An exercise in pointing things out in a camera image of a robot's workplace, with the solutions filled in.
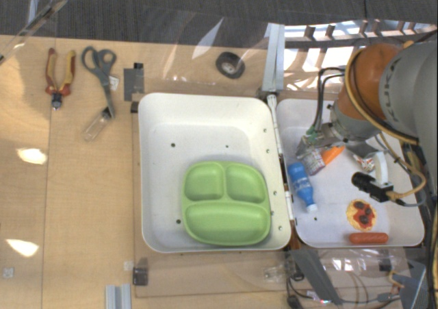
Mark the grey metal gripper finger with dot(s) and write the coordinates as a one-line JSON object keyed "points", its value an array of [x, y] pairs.
{"points": [[302, 148]]}

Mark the white and pink can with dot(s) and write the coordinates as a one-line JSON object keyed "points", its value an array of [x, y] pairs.
{"points": [[314, 163]]}

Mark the black tape roll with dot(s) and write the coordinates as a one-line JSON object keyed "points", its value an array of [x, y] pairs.
{"points": [[220, 61]]}

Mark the blue plastic bottle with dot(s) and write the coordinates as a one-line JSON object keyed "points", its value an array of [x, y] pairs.
{"points": [[302, 186]]}

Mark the orange carrot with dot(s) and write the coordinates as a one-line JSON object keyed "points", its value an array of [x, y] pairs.
{"points": [[332, 154]]}

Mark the green divided plate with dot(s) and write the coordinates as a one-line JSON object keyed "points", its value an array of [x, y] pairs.
{"points": [[226, 213]]}

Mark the white plastic tray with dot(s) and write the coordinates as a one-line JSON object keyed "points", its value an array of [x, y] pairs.
{"points": [[205, 129], [335, 191]]}

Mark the black cylinder on white bracket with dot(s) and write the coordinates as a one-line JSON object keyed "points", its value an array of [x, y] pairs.
{"points": [[371, 186]]}

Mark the red sausage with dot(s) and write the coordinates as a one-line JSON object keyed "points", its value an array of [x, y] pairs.
{"points": [[369, 238]]}

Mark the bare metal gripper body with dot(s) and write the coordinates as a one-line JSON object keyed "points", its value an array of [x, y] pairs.
{"points": [[325, 134]]}

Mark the grey scissors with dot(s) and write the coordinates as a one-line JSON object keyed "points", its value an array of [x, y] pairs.
{"points": [[102, 78]]}

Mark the large clear plastic bottle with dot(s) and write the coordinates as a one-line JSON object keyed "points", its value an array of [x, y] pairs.
{"points": [[342, 264]]}

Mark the red and yellow pliers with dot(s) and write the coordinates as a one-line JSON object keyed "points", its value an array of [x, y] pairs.
{"points": [[51, 74]]}

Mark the pizza slice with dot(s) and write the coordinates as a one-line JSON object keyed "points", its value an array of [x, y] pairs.
{"points": [[352, 220]]}

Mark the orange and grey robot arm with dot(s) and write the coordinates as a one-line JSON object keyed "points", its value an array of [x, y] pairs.
{"points": [[403, 81]]}

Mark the small clear plastic vial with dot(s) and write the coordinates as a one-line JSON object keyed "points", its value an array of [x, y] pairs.
{"points": [[95, 126]]}

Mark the white and red packet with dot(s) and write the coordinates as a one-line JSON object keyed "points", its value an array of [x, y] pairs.
{"points": [[365, 163]]}

